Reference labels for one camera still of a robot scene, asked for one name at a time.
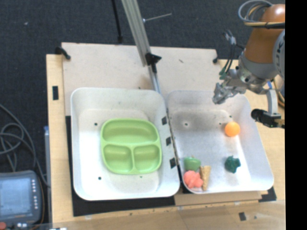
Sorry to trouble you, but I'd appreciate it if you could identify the green toy pepper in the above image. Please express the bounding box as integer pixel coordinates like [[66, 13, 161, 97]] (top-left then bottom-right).
[[183, 155, 202, 173]]

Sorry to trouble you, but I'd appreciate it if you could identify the tan waffle cone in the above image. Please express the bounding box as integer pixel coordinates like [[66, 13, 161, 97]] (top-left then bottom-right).
[[199, 165, 212, 192]]

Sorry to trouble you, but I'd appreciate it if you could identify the pink toy food lump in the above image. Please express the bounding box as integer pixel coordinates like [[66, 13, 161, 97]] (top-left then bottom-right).
[[183, 170, 204, 190]]

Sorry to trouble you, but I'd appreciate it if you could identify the black cylinder on white bracket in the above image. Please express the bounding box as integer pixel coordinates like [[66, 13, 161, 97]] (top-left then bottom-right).
[[250, 89, 283, 128]]

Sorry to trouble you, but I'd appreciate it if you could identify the dark green broccoli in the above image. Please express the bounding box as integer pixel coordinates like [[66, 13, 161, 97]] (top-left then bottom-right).
[[224, 155, 242, 174]]

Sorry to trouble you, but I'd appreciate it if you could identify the white plastic tray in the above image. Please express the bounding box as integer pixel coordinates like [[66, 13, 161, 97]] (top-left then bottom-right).
[[165, 90, 275, 195], [70, 87, 181, 201]]

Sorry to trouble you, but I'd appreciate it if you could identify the green divided plate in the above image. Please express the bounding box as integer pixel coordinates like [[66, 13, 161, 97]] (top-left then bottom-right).
[[100, 117, 163, 175]]

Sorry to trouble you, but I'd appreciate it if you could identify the pale flat board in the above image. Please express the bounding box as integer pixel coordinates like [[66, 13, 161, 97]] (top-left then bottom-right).
[[61, 42, 269, 207]]

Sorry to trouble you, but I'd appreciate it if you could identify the orange ball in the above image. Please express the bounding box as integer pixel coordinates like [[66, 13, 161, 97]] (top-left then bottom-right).
[[224, 121, 241, 138]]

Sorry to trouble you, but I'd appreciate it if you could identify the thin black and white rod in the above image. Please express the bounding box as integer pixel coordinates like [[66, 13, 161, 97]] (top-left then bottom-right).
[[148, 65, 185, 192]]

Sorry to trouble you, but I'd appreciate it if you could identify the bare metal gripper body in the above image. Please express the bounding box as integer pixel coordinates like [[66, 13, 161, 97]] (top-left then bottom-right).
[[224, 67, 269, 95]]

